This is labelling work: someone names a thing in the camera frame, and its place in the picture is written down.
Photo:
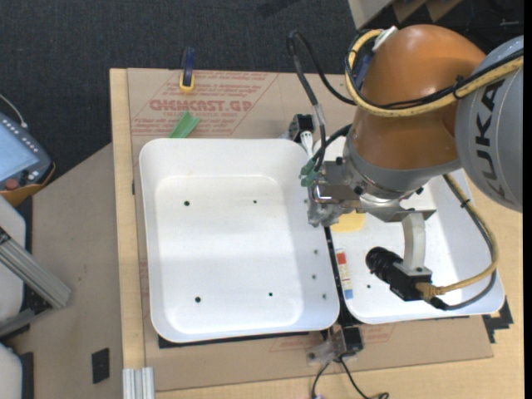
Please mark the brown cardboard board red print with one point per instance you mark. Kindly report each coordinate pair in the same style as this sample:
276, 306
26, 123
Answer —
257, 364

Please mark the white plastic tray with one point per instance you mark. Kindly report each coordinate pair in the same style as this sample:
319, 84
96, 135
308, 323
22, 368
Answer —
232, 239
453, 264

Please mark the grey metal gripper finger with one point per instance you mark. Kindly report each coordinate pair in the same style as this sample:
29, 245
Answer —
318, 216
337, 216

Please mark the pale yellow flat biscuit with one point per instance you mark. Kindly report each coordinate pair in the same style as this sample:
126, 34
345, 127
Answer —
353, 223

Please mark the white carton red blue print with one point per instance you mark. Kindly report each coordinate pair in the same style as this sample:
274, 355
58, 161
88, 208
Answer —
344, 272

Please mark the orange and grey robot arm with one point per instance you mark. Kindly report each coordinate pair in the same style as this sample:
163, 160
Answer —
415, 81

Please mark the green plastic strip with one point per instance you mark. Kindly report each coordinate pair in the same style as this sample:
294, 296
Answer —
183, 126

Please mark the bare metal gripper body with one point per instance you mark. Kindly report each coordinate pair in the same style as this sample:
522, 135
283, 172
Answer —
341, 181

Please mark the thin black and white rod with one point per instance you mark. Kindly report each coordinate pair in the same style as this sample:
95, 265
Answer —
337, 281

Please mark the black cylinder on white bracket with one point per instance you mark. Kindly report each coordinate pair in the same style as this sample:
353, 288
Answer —
413, 277

